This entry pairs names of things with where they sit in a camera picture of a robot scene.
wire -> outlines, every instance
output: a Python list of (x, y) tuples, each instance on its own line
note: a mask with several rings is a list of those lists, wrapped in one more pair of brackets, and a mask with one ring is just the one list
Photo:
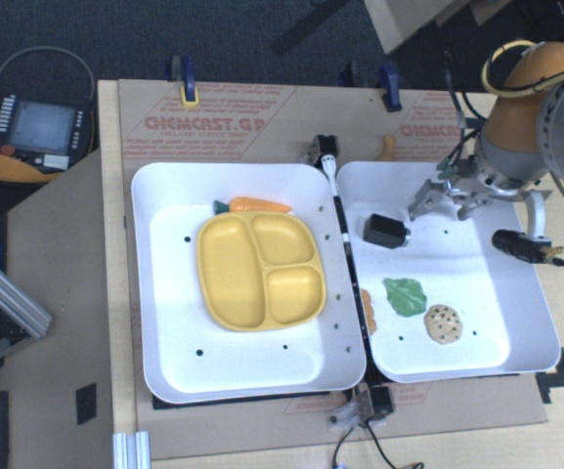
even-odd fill
[[(369, 423), (371, 421), (372, 421), (372, 419), (369, 418), (369, 419), (365, 420), (364, 422), (362, 422), (360, 424), (360, 426), (369, 431), (370, 436), (372, 437), (372, 440), (374, 441), (375, 446), (377, 447), (377, 451), (379, 451), (381, 458), (383, 458), (383, 460), (386, 462), (386, 464), (388, 464), (390, 469), (397, 469), (397, 467), (390, 461), (390, 459), (386, 456), (385, 452), (383, 451), (383, 448), (381, 447), (381, 444), (379, 443), (379, 439), (375, 436), (374, 431), (370, 427)], [(338, 462), (337, 462), (337, 455), (338, 455), (338, 452), (340, 451), (340, 447), (342, 447), (342, 444), (344, 443), (344, 441), (351, 435), (351, 433), (353, 433), (353, 431), (355, 430), (356, 427), (357, 426), (354, 426), (351, 429), (349, 429), (347, 431), (347, 433), (340, 439), (340, 441), (336, 445), (335, 451), (333, 452), (333, 458), (331, 460), (331, 468), (332, 469), (338, 469), (339, 466), (338, 466)], [(423, 464), (422, 462), (416, 462), (412, 466), (412, 469), (424, 469), (424, 467), (425, 467), (425, 464)]]
[(86, 70), (86, 73), (88, 73), (88, 77), (90, 78), (90, 85), (91, 86), (90, 86), (90, 94), (88, 96), (88, 101), (90, 101), (90, 102), (93, 101), (93, 98), (95, 97), (95, 75), (93, 74), (92, 69), (82, 58), (80, 58), (76, 54), (72, 53), (71, 51), (68, 51), (67, 49), (61, 49), (60, 47), (49, 47), (49, 46), (30, 47), (28, 49), (23, 49), (21, 51), (16, 52), (10, 58), (8, 58), (6, 61), (4, 61), (4, 63), (1, 65), (1, 67), (0, 67), (0, 78), (1, 78), (1, 73), (4, 71), (4, 69), (12, 61), (16, 60), (20, 56), (24, 56), (24, 55), (27, 55), (27, 54), (33, 54), (33, 53), (36, 53), (36, 52), (56, 52), (56, 53), (60, 53), (60, 54), (65, 54), (66, 56), (74, 58), (76, 61), (78, 61), (84, 67), (84, 69)]
[(522, 85), (520, 87), (495, 87), (490, 81), (491, 68), (493, 63), (497, 59), (505, 54), (507, 51), (516, 48), (525, 48), (529, 50), (536, 44), (530, 40), (514, 40), (512, 42), (501, 45), (495, 49), (488, 60), (484, 63), (481, 71), (481, 82), (484, 88), (491, 94), (495, 94), (498, 97), (516, 99), (525, 96), (530, 96), (531, 94), (537, 94), (538, 92), (548, 90), (555, 85), (564, 82), (564, 71), (557, 74), (551, 75), (548, 78), (542, 78), (540, 81), (535, 83), (530, 83), (528, 85)]
[(464, 146), (466, 145), (466, 143), (471, 139), (476, 138), (478, 135), (479, 135), (479, 129), (475, 129), (470, 134), (461, 138), (457, 146), (453, 148), (453, 150), (447, 156), (447, 159), (449, 160), (449, 164), (451, 166), (454, 166), (457, 163), (457, 161), (461, 158), (461, 154), (464, 151)]
[(553, 183), (555, 183), (555, 186), (557, 187), (557, 190), (560, 192), (562, 196), (564, 196), (564, 184), (559, 179), (559, 177), (557, 177), (557, 174), (555, 174), (555, 172), (550, 172), (550, 175), (551, 175), (551, 179), (553, 180)]
[[(445, 74), (447, 74), (448, 71), (452, 71), (453, 75), (455, 77), (458, 77), (456, 63), (450, 51), (445, 51), (444, 59), (445, 59)], [(470, 112), (473, 113), (473, 116), (479, 118), (480, 120), (486, 121), (486, 117), (483, 116), (477, 109), (475, 109), (473, 104), (470, 102), (470, 99), (468, 99), (468, 94), (466, 93), (463, 87), (459, 88), (459, 92), (461, 93), (461, 96), (464, 99), (464, 103), (466, 104), (466, 107), (468, 107)]]
[(541, 247), (541, 251), (544, 252), (546, 255), (558, 255), (564, 253), (564, 245), (563, 246), (544, 246)]

black strip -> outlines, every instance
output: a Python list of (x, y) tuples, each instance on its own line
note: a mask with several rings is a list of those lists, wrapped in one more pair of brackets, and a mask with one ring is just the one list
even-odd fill
[(10, 455), (10, 419), (8, 391), (0, 392), (0, 469), (8, 469)]
[(75, 391), (77, 425), (82, 425), (97, 416), (97, 384), (89, 384)]
[[(338, 218), (340, 232), (343, 235), (347, 235), (349, 234), (349, 229), (347, 227), (347, 219), (344, 215), (344, 206), (342, 205), (340, 196), (334, 196), (333, 203), (335, 204), (336, 208), (336, 216)], [(379, 371), (379, 368), (377, 368), (374, 358), (372, 357), (372, 350), (370, 348), (369, 339), (369, 328), (367, 326), (367, 320), (365, 318), (364, 302), (362, 301), (362, 293), (360, 292), (358, 273), (356, 271), (356, 263), (353, 259), (353, 252), (351, 250), (350, 241), (344, 242), (344, 252), (347, 258), (347, 268), (349, 270), (349, 278), (351, 279), (353, 297), (356, 302), (356, 313), (358, 314), (360, 330), (362, 331), (362, 340), (364, 343), (365, 354), (367, 355), (367, 371), (365, 374), (365, 381), (367, 382), (367, 384), (369, 384), (369, 386), (382, 384), (384, 382), (391, 382), (390, 379), (386, 378), (383, 373)]]
[(187, 408), (192, 406), (211, 406), (211, 405), (230, 405), (234, 403), (254, 403), (254, 402), (265, 402), (268, 400), (285, 400), (290, 398), (303, 398), (304, 396), (326, 396), (329, 392), (324, 393), (294, 393), (287, 395), (268, 395), (268, 396), (248, 396), (240, 398), (231, 398), (228, 400), (214, 400), (210, 402), (197, 402), (197, 403), (186, 403), (186, 404), (172, 404), (152, 396), (152, 406), (154, 410), (167, 410), (173, 408)]

yellow plate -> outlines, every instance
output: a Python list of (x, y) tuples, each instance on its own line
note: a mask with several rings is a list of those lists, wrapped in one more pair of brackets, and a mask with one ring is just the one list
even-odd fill
[(207, 309), (232, 330), (296, 325), (315, 318), (325, 305), (317, 244), (292, 215), (217, 215), (198, 232), (196, 259)]

cookie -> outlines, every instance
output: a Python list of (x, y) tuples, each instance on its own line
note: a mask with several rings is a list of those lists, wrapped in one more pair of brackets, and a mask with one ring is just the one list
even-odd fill
[(439, 344), (451, 344), (461, 337), (463, 325), (453, 308), (440, 304), (427, 310), (425, 327), (429, 336)]

dark carpet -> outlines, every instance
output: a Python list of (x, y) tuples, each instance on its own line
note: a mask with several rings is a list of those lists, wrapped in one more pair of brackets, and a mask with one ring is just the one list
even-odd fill
[[(420, 29), (390, 54), (406, 88), (444, 89), (443, 54), (456, 87), (480, 90), (490, 52), (515, 38), (564, 41), (564, 0), (515, 0), (478, 26), (468, 9)], [(336, 85), (353, 61), (373, 86), (384, 54), (363, 0), (0, 0), (0, 64), (35, 46), (68, 49), (97, 79), (164, 79), (171, 55), (189, 55), (201, 81)], [(83, 68), (58, 54), (10, 65), (0, 95), (74, 103)], [(0, 195), (0, 216), (32, 190)]]

